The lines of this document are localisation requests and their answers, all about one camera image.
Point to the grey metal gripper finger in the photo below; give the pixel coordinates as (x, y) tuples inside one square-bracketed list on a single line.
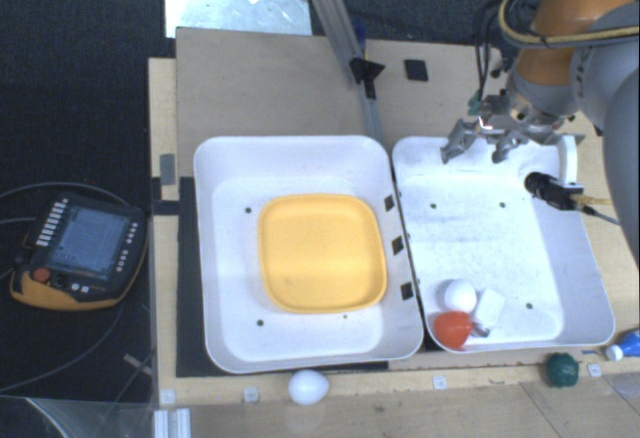
[(506, 146), (460, 138)]

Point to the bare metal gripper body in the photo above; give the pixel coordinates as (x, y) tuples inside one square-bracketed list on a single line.
[(520, 118)]

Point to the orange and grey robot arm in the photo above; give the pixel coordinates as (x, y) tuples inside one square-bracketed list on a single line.
[(607, 76)]

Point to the black block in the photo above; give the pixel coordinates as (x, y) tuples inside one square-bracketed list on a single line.
[(416, 70)]

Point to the white plastic tray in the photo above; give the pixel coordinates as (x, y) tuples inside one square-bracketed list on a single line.
[(235, 276), (480, 236)]

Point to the white toy egg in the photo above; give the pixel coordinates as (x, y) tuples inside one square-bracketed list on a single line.
[(460, 296), (308, 387)]

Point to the white cube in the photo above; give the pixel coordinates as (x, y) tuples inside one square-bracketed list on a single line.
[(490, 308)]

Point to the yellow plate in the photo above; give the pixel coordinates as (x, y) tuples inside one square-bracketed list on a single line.
[(322, 253)]

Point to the red rounded toy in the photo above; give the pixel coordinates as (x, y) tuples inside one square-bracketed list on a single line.
[(452, 328)]

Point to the brown cardboard board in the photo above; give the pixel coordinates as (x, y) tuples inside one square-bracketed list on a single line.
[(270, 86)]

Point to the green toy broccoli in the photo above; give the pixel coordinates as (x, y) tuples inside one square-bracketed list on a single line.
[(562, 370)]

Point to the blue and white bottle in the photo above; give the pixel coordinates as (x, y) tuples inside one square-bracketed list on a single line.
[(629, 345)]

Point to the black cylinder on white bracket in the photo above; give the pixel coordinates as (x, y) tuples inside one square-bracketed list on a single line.
[(550, 188)]

